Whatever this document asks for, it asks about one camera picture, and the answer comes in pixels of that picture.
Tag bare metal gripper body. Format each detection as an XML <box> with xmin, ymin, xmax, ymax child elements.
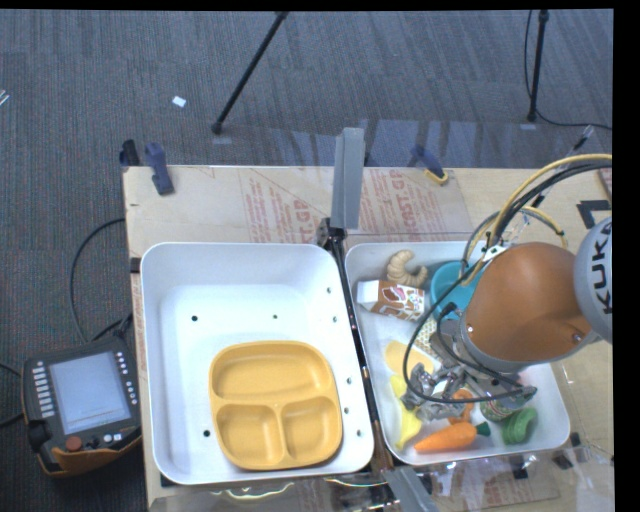
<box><xmin>428</xmin><ymin>324</ymin><xmax>502</xmax><ymax>397</ymax></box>

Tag orange toy pretzel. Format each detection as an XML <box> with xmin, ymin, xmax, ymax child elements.
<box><xmin>446</xmin><ymin>388</ymin><xmax>476</xmax><ymax>426</ymax></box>

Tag orange carrot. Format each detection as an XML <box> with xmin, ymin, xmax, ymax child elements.
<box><xmin>413</xmin><ymin>420</ymin><xmax>493</xmax><ymax>455</ymax></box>

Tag patterned packet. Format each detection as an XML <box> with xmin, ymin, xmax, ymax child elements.
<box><xmin>413</xmin><ymin>316</ymin><xmax>452</xmax><ymax>359</ymax></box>

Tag yellow toy slice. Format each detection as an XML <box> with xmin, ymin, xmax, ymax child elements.
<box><xmin>384</xmin><ymin>340</ymin><xmax>442</xmax><ymax>382</ymax></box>

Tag yellow banana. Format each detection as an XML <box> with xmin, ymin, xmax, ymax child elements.
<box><xmin>389</xmin><ymin>374</ymin><xmax>424</xmax><ymax>452</ymax></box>

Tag green and red can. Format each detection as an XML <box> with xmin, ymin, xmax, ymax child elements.
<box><xmin>479</xmin><ymin>394</ymin><xmax>527</xmax><ymax>423</ymax></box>

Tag blue bowl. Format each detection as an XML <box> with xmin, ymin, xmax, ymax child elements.
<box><xmin>429</xmin><ymin>260</ymin><xmax>487</xmax><ymax>322</ymax></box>

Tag green toy vegetable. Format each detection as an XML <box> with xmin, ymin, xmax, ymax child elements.
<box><xmin>500</xmin><ymin>406</ymin><xmax>539</xmax><ymax>446</ymax></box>

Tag brown and white carton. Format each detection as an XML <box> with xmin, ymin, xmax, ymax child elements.
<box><xmin>355</xmin><ymin>279</ymin><xmax>432</xmax><ymax>323</ymax></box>

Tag white plastic tray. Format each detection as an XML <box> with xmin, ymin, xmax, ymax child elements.
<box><xmin>139</xmin><ymin>241</ymin><xmax>376</xmax><ymax>487</ymax></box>
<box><xmin>344</xmin><ymin>240</ymin><xmax>572</xmax><ymax>467</ymax></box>

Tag tan toy croissant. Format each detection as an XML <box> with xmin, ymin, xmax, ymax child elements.
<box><xmin>385</xmin><ymin>249</ymin><xmax>430</xmax><ymax>289</ymax></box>

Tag yellow divided plate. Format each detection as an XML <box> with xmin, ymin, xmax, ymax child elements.
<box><xmin>208</xmin><ymin>340</ymin><xmax>345</xmax><ymax>472</ymax></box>

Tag brown cardboard board red print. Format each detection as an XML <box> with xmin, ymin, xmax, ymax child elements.
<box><xmin>122</xmin><ymin>164</ymin><xmax>614</xmax><ymax>512</ymax></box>

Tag black tripod leg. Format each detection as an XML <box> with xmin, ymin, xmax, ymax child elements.
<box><xmin>525</xmin><ymin>9</ymin><xmax>551</xmax><ymax>124</ymax></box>
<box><xmin>210</xmin><ymin>10</ymin><xmax>291</xmax><ymax>136</ymax></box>

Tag black block with thin wires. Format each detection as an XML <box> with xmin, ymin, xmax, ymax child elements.
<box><xmin>316</xmin><ymin>218</ymin><xmax>347</xmax><ymax>250</ymax></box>

